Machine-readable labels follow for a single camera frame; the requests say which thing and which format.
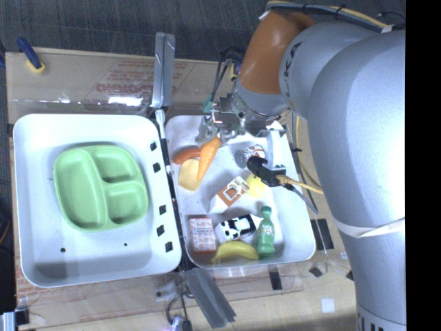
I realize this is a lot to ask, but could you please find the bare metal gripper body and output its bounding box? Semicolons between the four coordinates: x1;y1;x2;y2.
209;95;282;138

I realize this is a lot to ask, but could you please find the orange carrot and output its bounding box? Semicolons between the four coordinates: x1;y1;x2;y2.
196;136;223;182

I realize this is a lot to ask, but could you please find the red and white can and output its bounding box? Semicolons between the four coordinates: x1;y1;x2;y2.
235;143;267;169

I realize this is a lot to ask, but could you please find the orange sausage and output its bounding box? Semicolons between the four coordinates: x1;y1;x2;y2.
172;146;203;166

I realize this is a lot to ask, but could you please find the yellow lemon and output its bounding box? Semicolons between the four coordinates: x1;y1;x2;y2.
245;173;267;199

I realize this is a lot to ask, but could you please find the white and orange carton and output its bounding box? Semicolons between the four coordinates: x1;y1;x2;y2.
208;175;251;215

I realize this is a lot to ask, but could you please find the black and white cow carton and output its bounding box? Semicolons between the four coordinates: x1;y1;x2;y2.
214;213;263;245

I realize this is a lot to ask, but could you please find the orange and white packet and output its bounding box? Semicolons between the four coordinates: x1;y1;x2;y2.
187;214;218;255

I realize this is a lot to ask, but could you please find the green plastic bottle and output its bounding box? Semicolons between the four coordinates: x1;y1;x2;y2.
254;205;277;259

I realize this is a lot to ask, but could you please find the white plastic tray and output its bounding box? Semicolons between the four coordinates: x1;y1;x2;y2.
164;114;317;270
12;112;183;288

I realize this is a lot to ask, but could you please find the yellow banana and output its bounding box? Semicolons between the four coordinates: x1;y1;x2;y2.
210;240;260;265

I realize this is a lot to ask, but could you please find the brown cardboard board, red print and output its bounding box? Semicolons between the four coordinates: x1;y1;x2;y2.
5;46;356;331

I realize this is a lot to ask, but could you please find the green divided plate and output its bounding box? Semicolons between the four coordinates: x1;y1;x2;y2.
52;144;150;233

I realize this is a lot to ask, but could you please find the black cylinder on white bracket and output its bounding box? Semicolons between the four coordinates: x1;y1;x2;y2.
245;128;287;188

